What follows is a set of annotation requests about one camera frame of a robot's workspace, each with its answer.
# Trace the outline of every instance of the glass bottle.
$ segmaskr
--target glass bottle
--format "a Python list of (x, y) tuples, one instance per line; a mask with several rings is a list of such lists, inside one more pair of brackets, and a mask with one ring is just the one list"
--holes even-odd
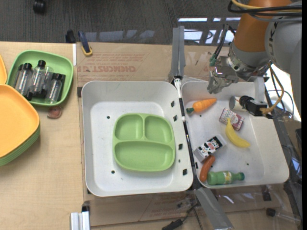
[(298, 215), (284, 211), (282, 209), (267, 208), (266, 213), (267, 216), (284, 219), (297, 226), (301, 224), (301, 218)]
[(46, 95), (46, 102), (49, 104), (58, 101), (59, 94), (62, 88), (62, 74), (57, 73), (53, 80), (51, 80), (50, 88)]
[(245, 178), (242, 172), (231, 171), (208, 172), (207, 182), (209, 185), (231, 184), (236, 180), (243, 181)]
[(40, 60), (38, 61), (37, 66), (34, 68), (32, 82), (29, 90), (33, 94), (33, 96), (40, 94), (40, 92), (42, 91), (43, 82), (46, 74), (45, 65), (46, 62), (44, 60)]
[(15, 78), (14, 78), (14, 82), (13, 82), (13, 85), (12, 85), (12, 87), (16, 87), (16, 84), (17, 84), (17, 80), (18, 80), (18, 77), (19, 77), (19, 74), (20, 74), (20, 72), (21, 72), (21, 70), (23, 69), (23, 64), (21, 64), (19, 67), (18, 67), (18, 69), (17, 69), (17, 72), (16, 72), (16, 74), (15, 74)]
[(23, 96), (26, 96), (28, 94), (29, 87), (31, 84), (31, 78), (32, 78), (32, 65), (30, 63), (25, 63), (19, 73), (17, 83), (15, 86), (15, 89)]
[(50, 83), (51, 83), (51, 80), (52, 80), (52, 77), (53, 77), (53, 74), (54, 74), (52, 67), (46, 66), (45, 70), (46, 70), (45, 77), (44, 77), (44, 81), (43, 81), (43, 85), (42, 85), (42, 90), (41, 90), (41, 94), (40, 94), (41, 98), (45, 98), (46, 97), (46, 94), (48, 92), (48, 89), (50, 87)]

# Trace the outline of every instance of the chair leg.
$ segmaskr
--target chair leg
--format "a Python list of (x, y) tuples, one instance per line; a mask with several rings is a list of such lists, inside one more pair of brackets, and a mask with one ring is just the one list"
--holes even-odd
[(46, 9), (46, 3), (43, 0), (35, 0), (33, 4), (33, 10), (37, 13), (44, 13)]

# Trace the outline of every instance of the green bowl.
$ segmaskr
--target green bowl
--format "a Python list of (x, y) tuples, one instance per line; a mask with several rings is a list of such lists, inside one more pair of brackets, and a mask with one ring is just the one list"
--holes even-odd
[(168, 169), (175, 160), (175, 138), (171, 124), (151, 114), (125, 114), (113, 131), (113, 155), (127, 170), (157, 172)]
[(44, 99), (33, 97), (29, 102), (39, 106), (55, 106), (61, 104), (67, 97), (73, 78), (73, 65), (70, 60), (63, 56), (56, 54), (39, 51), (39, 50), (26, 50), (21, 52), (13, 62), (10, 69), (6, 84), (12, 86), (18, 67), (24, 63), (31, 63), (32, 67), (35, 68), (39, 60), (44, 60), (46, 66), (52, 67), (55, 73), (65, 75), (65, 81), (62, 86), (61, 99), (55, 103), (45, 103)]

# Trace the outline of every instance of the wooden table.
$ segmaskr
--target wooden table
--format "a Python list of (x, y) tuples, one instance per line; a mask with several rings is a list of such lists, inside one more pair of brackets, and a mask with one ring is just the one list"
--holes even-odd
[[(0, 42), (0, 54), (7, 72), (17, 55), (28, 49), (55, 53), (74, 61), (71, 44)], [(62, 116), (59, 119), (49, 119), (48, 108), (36, 106), (41, 121), (39, 139), (18, 158), (0, 167), (0, 229), (68, 230), (70, 213), (81, 211), (84, 181), (81, 110), (77, 95), (77, 87), (80, 85), (77, 68), (74, 67), (71, 91), (61, 106)], [(274, 186), (273, 191), (291, 209), (282, 185)], [(263, 209), (230, 212), (227, 216), (235, 229), (273, 229), (273, 226), (276, 229), (295, 229), (287, 222), (280, 223), (266, 217)], [(170, 221), (165, 219), (93, 229), (161, 229)], [(200, 214), (200, 221), (204, 229), (213, 229), (205, 215)], [(196, 216), (192, 214), (180, 229), (200, 229)]]

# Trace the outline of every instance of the gray carpet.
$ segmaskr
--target gray carpet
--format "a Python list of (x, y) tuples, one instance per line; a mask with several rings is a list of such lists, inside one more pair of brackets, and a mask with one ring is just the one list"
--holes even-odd
[[(89, 41), (171, 44), (172, 29), (220, 30), (212, 18), (238, 17), (230, 0), (44, 0), (46, 11), (33, 11), (34, 0), (0, 0), (0, 40), (65, 43), (68, 29)], [(211, 22), (180, 23), (179, 18), (205, 17)], [(236, 27), (237, 21), (229, 23)]]

